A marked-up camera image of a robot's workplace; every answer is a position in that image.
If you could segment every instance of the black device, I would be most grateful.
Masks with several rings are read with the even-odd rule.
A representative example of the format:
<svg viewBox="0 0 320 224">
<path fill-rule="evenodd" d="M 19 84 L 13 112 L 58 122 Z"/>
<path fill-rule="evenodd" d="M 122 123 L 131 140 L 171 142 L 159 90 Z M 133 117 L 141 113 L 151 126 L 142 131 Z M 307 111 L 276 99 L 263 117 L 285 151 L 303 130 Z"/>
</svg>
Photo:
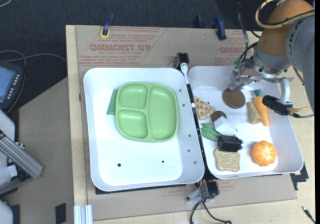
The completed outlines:
<svg viewBox="0 0 320 224">
<path fill-rule="evenodd" d="M 238 152 L 242 149 L 243 141 L 235 136 L 220 135 L 218 140 L 218 148 L 226 152 Z"/>
<path fill-rule="evenodd" d="M 0 61 L 0 109 L 4 112 L 15 104 L 19 96 L 24 72 L 20 66 Z"/>
<path fill-rule="evenodd" d="M 273 96 L 264 96 L 262 103 L 279 115 L 289 115 L 288 107 L 293 106 L 291 102 L 284 104 L 278 98 Z"/>
</svg>

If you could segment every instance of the screen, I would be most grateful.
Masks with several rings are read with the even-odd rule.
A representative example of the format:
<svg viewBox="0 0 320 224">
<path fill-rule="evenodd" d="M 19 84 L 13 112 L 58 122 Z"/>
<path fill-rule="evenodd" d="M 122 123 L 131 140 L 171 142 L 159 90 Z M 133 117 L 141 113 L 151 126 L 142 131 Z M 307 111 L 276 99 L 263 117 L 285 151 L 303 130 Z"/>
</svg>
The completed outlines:
<svg viewBox="0 0 320 224">
<path fill-rule="evenodd" d="M 0 66 L 0 103 L 3 103 L 15 72 Z"/>
</svg>

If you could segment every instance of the green vegetable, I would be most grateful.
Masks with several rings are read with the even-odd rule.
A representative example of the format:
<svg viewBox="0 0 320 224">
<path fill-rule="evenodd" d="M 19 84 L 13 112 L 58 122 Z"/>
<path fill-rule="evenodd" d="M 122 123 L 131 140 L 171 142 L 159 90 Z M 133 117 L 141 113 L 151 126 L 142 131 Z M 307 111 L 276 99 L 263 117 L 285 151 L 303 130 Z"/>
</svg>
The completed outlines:
<svg viewBox="0 0 320 224">
<path fill-rule="evenodd" d="M 210 123 L 202 123 L 201 135 L 212 141 L 218 141 L 220 134 L 216 131 L 215 126 Z"/>
<path fill-rule="evenodd" d="M 208 128 L 205 128 L 205 127 L 200 128 L 200 130 L 201 130 L 202 132 L 211 134 L 211 135 L 213 135 L 213 136 L 215 136 L 215 137 L 219 136 L 219 133 L 217 133 L 216 131 L 211 130 L 211 129 L 208 129 Z"/>
<path fill-rule="evenodd" d="M 206 133 L 206 132 L 201 132 L 201 135 L 202 137 L 205 137 L 205 138 L 208 138 L 210 140 L 213 140 L 213 141 L 218 141 L 218 137 L 210 134 L 210 133 Z"/>
<path fill-rule="evenodd" d="M 211 130 L 216 130 L 215 126 L 213 124 L 210 124 L 210 123 L 202 123 L 201 124 L 203 128 L 208 128 L 208 129 L 211 129 Z"/>
</svg>

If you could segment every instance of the white tray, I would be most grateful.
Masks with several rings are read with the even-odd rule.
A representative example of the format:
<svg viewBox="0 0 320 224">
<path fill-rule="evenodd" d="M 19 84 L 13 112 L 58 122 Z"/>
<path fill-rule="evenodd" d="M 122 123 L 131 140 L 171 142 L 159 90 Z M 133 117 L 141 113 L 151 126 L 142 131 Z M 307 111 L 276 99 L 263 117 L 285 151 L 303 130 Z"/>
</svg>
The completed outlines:
<svg viewBox="0 0 320 224">
<path fill-rule="evenodd" d="M 107 115 L 112 91 L 126 82 L 152 82 L 176 96 L 179 126 L 167 142 L 140 142 L 120 135 L 115 116 Z M 83 79 L 90 168 L 104 191 L 198 182 L 204 174 L 202 153 L 185 79 L 173 68 L 93 68 Z"/>
<path fill-rule="evenodd" d="M 268 109 L 270 126 L 262 123 L 252 125 L 249 123 L 247 106 L 233 109 L 227 106 L 222 99 L 222 92 L 231 81 L 233 67 L 208 67 L 197 66 L 190 69 L 188 73 L 189 82 L 194 96 L 209 102 L 216 110 L 223 111 L 228 121 L 232 122 L 236 129 L 236 136 L 243 141 L 243 149 L 240 153 L 240 170 L 238 172 L 220 171 L 217 169 L 214 150 L 217 143 L 203 138 L 205 157 L 209 171 L 217 178 L 229 179 L 259 175 L 271 175 L 281 173 L 293 173 L 299 171 L 303 166 L 302 154 L 293 132 L 288 116 L 281 116 Z M 271 95 L 280 98 L 280 91 L 275 83 L 261 80 L 258 83 L 246 85 L 241 91 L 245 100 L 252 101 L 255 89 L 261 89 L 261 95 Z M 201 120 L 199 123 L 211 123 L 210 118 Z M 261 140 L 274 144 L 278 151 L 276 162 L 267 167 L 254 163 L 251 156 L 253 145 Z"/>
</svg>

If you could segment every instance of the toy cookie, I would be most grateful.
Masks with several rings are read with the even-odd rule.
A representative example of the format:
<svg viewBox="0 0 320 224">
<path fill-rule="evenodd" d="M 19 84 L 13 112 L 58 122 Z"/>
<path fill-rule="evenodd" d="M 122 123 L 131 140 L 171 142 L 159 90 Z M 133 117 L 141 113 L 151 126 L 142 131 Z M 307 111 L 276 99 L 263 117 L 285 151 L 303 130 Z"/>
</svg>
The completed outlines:
<svg viewBox="0 0 320 224">
<path fill-rule="evenodd" d="M 237 172 L 240 170 L 239 160 L 240 154 L 239 152 L 224 152 L 216 149 L 214 152 L 214 157 L 216 161 L 216 168 L 220 171 L 233 171 Z"/>
<path fill-rule="evenodd" d="M 240 90 L 225 89 L 223 94 L 223 101 L 231 108 L 241 108 L 245 105 L 245 95 Z"/>
</svg>

